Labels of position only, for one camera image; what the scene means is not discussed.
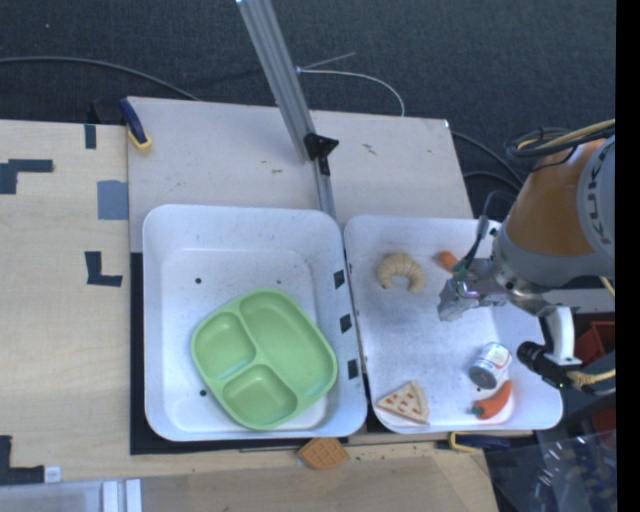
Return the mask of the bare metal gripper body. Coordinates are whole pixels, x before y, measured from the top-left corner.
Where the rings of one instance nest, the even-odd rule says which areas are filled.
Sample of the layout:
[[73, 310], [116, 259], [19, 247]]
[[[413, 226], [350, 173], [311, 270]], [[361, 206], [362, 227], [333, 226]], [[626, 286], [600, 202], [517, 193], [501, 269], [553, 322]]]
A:
[[519, 277], [508, 263], [495, 258], [462, 259], [452, 267], [459, 297], [474, 300], [474, 308], [511, 303], [531, 315], [549, 315], [554, 305], [545, 299], [547, 288]]

